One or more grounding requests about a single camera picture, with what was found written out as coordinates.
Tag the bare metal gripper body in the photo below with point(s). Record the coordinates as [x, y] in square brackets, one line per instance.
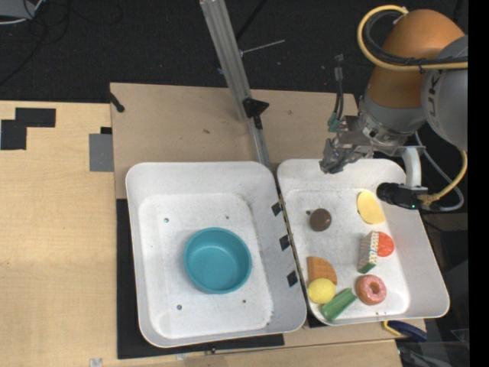
[357, 136]

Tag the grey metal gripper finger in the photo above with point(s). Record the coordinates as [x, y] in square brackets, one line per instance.
[345, 161]
[328, 159]

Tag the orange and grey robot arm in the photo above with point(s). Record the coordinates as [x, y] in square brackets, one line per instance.
[412, 71]

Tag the white plastic tray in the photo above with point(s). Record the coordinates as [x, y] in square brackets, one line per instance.
[214, 182]
[344, 189]

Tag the yellow oval crisp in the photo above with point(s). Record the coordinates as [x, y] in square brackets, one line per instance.
[370, 208]

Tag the brown round biscuit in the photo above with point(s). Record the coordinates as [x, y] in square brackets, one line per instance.
[320, 220]

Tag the red tomato slice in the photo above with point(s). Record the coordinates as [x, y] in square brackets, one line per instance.
[386, 244]

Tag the layered toy sandwich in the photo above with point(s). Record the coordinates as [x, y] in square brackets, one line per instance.
[368, 252]

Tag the brown waffle piece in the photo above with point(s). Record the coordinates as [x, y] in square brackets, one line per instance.
[320, 269]

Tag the pink doughnut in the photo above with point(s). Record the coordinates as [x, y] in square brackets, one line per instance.
[370, 290]

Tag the yellow lemon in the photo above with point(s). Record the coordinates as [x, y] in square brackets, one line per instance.
[321, 291]

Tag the green celery stick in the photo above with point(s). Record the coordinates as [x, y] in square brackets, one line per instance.
[338, 304]

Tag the brown cardboard board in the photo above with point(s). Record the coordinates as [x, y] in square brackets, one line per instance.
[183, 128]

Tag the teal bowl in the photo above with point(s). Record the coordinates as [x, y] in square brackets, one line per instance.
[217, 260]

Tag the black cylinder on white bracket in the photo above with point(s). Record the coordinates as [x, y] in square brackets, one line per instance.
[399, 195]

